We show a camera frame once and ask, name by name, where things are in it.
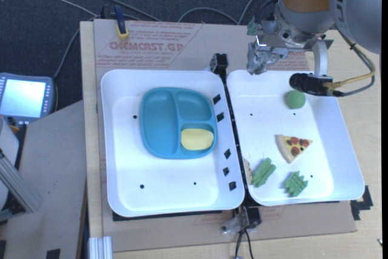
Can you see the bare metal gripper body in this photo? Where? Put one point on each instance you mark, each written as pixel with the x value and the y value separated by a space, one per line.
pixel 282 36

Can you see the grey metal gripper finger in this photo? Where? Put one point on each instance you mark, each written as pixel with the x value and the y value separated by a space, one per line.
pixel 264 63
pixel 252 63

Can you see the green ball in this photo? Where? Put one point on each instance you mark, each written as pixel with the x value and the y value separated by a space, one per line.
pixel 294 99

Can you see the thin black and white rod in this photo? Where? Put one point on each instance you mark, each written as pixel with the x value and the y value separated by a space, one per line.
pixel 236 133

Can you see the toy pizza slice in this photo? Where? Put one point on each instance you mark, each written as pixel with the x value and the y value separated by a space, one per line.
pixel 289 147

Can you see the white plastic tray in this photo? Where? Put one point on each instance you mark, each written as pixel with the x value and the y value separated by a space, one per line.
pixel 327 130
pixel 169 185

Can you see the yellow toy bread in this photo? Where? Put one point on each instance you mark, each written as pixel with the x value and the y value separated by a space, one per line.
pixel 197 139

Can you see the brown cardboard board red print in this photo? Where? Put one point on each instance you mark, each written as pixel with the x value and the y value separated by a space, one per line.
pixel 151 48

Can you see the green toy beans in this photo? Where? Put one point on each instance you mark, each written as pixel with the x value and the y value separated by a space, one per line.
pixel 263 173

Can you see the blue divided plate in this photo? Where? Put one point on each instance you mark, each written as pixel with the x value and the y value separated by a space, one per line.
pixel 157 121

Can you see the green ridged toy vegetable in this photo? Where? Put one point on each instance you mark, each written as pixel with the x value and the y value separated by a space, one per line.
pixel 295 184

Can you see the black cylinder on white bracket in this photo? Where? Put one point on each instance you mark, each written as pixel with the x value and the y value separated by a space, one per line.
pixel 309 83

